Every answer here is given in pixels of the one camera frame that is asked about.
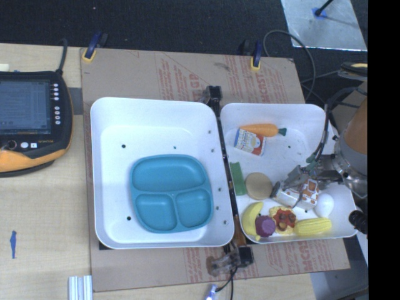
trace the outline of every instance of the toy carrot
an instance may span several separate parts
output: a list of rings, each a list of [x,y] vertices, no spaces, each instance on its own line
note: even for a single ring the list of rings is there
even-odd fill
[[[286,128],[278,129],[275,124],[272,123],[258,123],[258,124],[248,124],[247,126],[242,126],[240,129],[249,131],[251,133],[260,134],[264,137],[273,137],[278,133],[283,136],[286,135]]]

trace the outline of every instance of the table surface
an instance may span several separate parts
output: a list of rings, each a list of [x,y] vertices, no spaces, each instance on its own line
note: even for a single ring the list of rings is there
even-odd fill
[[[67,86],[81,88],[78,47],[63,67]],[[10,71],[54,71],[61,46],[0,44]],[[74,117],[66,155],[39,172],[0,178],[0,299],[68,299],[68,278],[91,274],[83,116]],[[10,238],[16,232],[13,258]],[[96,292],[93,299],[204,299],[208,283]],[[229,299],[231,287],[217,294]],[[234,281],[234,299],[315,299],[309,274]]]

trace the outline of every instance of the yellow banana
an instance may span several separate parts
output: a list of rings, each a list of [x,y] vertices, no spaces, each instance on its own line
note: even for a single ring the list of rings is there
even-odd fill
[[[262,201],[250,204],[242,215],[242,227],[246,234],[255,236],[256,241],[259,241],[261,236],[256,232],[256,218],[263,208],[264,203]]]

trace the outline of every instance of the metal base plate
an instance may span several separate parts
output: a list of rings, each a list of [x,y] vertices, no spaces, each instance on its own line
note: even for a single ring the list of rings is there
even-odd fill
[[[367,51],[350,0],[281,0],[289,32],[308,48]],[[294,47],[301,45],[292,39]]]

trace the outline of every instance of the blue divided plate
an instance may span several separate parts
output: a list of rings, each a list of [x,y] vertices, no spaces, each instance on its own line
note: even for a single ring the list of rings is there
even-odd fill
[[[194,157],[144,157],[131,169],[131,196],[138,221],[154,233],[177,233],[205,226],[213,216],[206,170]]]

